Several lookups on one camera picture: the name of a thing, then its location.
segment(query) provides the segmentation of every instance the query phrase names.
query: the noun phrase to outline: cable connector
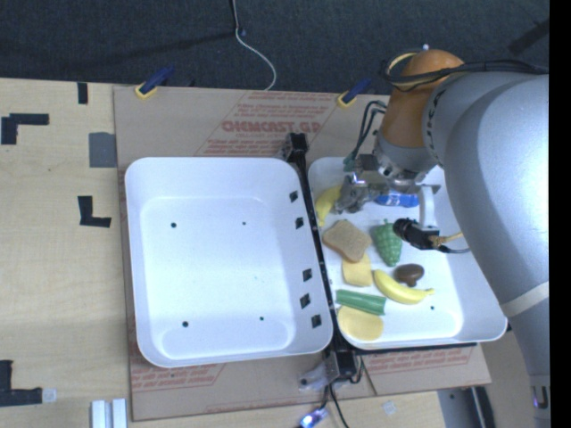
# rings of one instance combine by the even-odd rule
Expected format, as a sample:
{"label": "cable connector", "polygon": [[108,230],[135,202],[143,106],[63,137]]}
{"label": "cable connector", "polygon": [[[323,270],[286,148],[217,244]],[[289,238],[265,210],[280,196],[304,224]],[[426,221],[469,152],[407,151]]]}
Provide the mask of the cable connector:
{"label": "cable connector", "polygon": [[416,220],[399,218],[393,224],[394,233],[403,241],[422,251],[439,251],[442,253],[466,253],[466,249],[451,249],[443,245],[449,241],[460,238],[462,233],[451,236],[440,236],[440,230],[435,227],[422,228]]}
{"label": "cable connector", "polygon": [[327,417],[327,409],[324,407],[317,408],[303,417],[300,422],[300,428],[313,428],[325,417]]}

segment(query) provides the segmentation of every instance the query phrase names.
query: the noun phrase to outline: white tray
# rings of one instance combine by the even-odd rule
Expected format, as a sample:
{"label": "white tray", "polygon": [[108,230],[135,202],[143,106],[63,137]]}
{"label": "white tray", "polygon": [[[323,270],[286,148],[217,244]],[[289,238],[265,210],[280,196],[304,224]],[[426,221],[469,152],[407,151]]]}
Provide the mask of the white tray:
{"label": "white tray", "polygon": [[174,367],[323,350],[333,326],[299,177],[277,159],[126,174],[137,343]]}
{"label": "white tray", "polygon": [[[310,165],[309,179],[313,198],[328,187],[340,185],[347,173],[343,172],[343,159],[325,158]],[[453,235],[459,231],[444,185],[444,174],[433,169],[425,184],[437,184],[442,188],[434,196],[434,214],[441,235]],[[397,218],[418,220],[419,207],[402,208],[366,203],[356,213],[329,214],[320,233],[341,218],[349,219],[362,231],[369,233],[373,226],[382,225],[384,219],[394,222]],[[464,239],[451,242],[451,248],[467,247]],[[337,289],[371,293],[382,296],[374,286],[356,287],[343,281],[341,256],[323,245],[327,275],[335,297]],[[380,258],[374,245],[367,254],[374,269],[380,268],[389,275],[394,268],[388,267]],[[392,300],[385,304],[383,320],[385,330],[374,342],[363,342],[343,334],[345,339],[359,349],[395,349],[408,347],[485,342],[501,337],[507,327],[507,318],[501,312],[492,289],[482,274],[471,253],[443,254],[438,251],[421,251],[403,243],[400,264],[418,263],[425,275],[417,288],[435,288],[435,294],[418,305],[402,305]]]}

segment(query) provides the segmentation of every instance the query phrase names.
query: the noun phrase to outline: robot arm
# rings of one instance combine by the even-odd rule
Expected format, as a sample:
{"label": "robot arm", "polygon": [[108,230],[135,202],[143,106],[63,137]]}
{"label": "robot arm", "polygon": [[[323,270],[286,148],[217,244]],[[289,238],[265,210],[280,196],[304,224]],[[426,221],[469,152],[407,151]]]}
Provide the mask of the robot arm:
{"label": "robot arm", "polygon": [[377,132],[377,174],[409,193],[444,169],[461,232],[524,355],[536,424],[550,426],[549,74],[437,50],[389,69],[408,58],[400,77],[386,75],[397,89]]}
{"label": "robot arm", "polygon": [[550,426],[549,78],[471,73],[444,82],[431,99],[426,146],[522,350],[537,425]]}

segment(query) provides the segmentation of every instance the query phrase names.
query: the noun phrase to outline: black hole in bin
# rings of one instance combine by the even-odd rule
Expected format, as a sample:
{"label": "black hole in bin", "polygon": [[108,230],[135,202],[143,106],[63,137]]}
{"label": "black hole in bin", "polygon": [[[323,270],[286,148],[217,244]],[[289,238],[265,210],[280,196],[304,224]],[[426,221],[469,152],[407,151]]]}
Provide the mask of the black hole in bin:
{"label": "black hole in bin", "polygon": [[313,316],[311,318],[311,326],[313,326],[313,328],[317,328],[320,325],[321,325],[321,316],[317,314],[316,316]]}
{"label": "black hole in bin", "polygon": [[300,304],[302,305],[302,309],[305,308],[310,303],[311,303],[310,295],[308,293],[305,293],[300,298]]}

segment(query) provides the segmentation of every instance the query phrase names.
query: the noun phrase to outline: black cable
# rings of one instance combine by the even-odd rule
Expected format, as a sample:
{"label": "black cable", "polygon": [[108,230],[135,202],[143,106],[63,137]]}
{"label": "black cable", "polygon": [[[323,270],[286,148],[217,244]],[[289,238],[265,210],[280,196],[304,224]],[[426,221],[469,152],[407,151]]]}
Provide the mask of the black cable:
{"label": "black cable", "polygon": [[343,423],[343,426],[345,428],[349,428],[349,425],[345,421],[345,417],[343,417],[343,412],[341,412],[341,408],[339,407],[339,403],[337,402],[337,397],[336,397],[335,392],[333,390],[333,384],[332,383],[329,384],[329,392],[331,393],[331,398],[333,399],[333,402],[335,403],[335,407],[337,408],[337,413],[339,414],[339,418],[341,418],[341,422]]}
{"label": "black cable", "polygon": [[451,249],[448,246],[438,246],[436,248],[437,251],[440,251],[442,253],[467,253],[470,252],[469,248],[466,249]]}
{"label": "black cable", "polygon": [[328,401],[329,401],[329,385],[326,385],[325,389],[323,390],[323,402],[321,403],[319,410],[323,409],[327,405]]}
{"label": "black cable", "polygon": [[360,365],[359,365],[359,372],[357,373],[357,378],[353,381],[353,379],[349,379],[350,383],[359,383],[363,373],[365,372],[365,362],[363,361],[363,357],[360,358]]}
{"label": "black cable", "polygon": [[[374,109],[371,112],[371,115],[370,115],[368,123],[367,123],[368,112],[369,112],[370,108],[374,105],[378,106],[379,108]],[[375,100],[373,102],[367,103],[367,106],[365,107],[365,111],[363,112],[363,118],[362,118],[361,123],[360,123],[359,136],[357,137],[357,143],[355,145],[355,148],[349,153],[348,159],[355,160],[355,158],[357,157],[357,154],[359,153],[360,147],[365,142],[365,139],[368,136],[368,132],[370,131],[370,129],[373,125],[373,119],[375,118],[375,116],[379,112],[384,114],[385,109],[386,109],[386,104],[379,101],[379,100]]]}
{"label": "black cable", "polygon": [[273,79],[271,80],[271,83],[269,84],[269,86],[267,86],[264,90],[270,90],[276,84],[276,80],[277,80],[276,67],[274,67],[274,64],[263,53],[261,53],[260,51],[258,51],[255,48],[253,48],[252,46],[248,45],[245,41],[243,41],[242,35],[244,35],[244,29],[241,28],[240,21],[238,20],[238,11],[236,9],[236,0],[230,0],[230,4],[232,6],[232,15],[234,16],[234,22],[235,22],[234,36],[236,37],[236,41],[240,45],[242,45],[243,47],[248,49],[249,51],[256,54],[258,57],[260,57],[263,61],[265,61],[268,64],[269,68],[271,69]]}
{"label": "black cable", "polygon": [[458,67],[445,68],[437,71],[430,71],[410,76],[395,76],[391,74],[393,67],[400,62],[409,59],[412,55],[418,54],[421,50],[409,50],[406,53],[399,53],[389,61],[383,62],[381,76],[402,92],[409,92],[418,86],[423,86],[435,82],[439,79],[454,73],[468,73],[478,71],[507,71],[530,74],[549,74],[549,69],[532,65],[518,60],[495,60],[486,62],[462,63]]}

